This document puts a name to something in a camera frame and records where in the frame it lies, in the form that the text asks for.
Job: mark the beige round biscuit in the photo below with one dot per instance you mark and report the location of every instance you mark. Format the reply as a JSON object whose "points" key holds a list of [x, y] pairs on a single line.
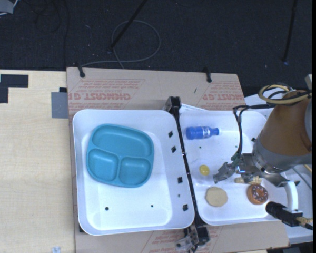
{"points": [[216, 196]]}

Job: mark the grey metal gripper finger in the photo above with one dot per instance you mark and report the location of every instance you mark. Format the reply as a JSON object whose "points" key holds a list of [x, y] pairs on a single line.
{"points": [[219, 177], [226, 167]]}

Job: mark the black block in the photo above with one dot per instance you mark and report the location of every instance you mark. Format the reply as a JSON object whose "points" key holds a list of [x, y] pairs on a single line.
{"points": [[202, 234], [173, 103]]}

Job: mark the white printed paper slip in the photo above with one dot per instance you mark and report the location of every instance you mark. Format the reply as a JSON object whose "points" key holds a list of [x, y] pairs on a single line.
{"points": [[193, 108]]}

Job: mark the black cylinder on white bracket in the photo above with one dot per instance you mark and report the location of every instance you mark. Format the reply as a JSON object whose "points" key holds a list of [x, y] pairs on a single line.
{"points": [[281, 213]]}

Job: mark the yellow ball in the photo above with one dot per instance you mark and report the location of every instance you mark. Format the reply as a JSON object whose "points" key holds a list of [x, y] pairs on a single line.
{"points": [[204, 170]]}

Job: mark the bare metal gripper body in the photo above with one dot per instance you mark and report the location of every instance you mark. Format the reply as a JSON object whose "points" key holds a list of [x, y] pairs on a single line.
{"points": [[248, 167]]}

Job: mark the cream toy food piece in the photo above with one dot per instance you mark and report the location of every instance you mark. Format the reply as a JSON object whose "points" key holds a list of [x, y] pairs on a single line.
{"points": [[248, 180]]}

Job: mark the brown cardboard board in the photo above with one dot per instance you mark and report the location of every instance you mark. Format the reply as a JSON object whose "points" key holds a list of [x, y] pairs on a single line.
{"points": [[152, 88]]}

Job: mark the white plastic tray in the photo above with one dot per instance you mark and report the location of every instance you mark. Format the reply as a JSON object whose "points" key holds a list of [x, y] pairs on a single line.
{"points": [[221, 151], [131, 209]]}

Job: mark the blue divided plate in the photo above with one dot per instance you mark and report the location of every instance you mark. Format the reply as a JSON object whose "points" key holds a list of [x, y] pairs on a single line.
{"points": [[119, 155]]}

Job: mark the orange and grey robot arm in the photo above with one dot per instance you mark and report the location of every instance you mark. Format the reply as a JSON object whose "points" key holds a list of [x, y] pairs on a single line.
{"points": [[284, 130]]}

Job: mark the blue plastic bottle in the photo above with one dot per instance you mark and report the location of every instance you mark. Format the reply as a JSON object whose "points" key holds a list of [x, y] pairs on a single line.
{"points": [[197, 132]]}

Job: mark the brown frosted doughnut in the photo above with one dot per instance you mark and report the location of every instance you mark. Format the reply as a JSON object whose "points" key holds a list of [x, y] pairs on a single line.
{"points": [[257, 194]]}

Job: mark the thin black rod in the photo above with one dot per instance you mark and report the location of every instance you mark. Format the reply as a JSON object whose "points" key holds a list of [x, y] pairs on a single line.
{"points": [[185, 157]]}

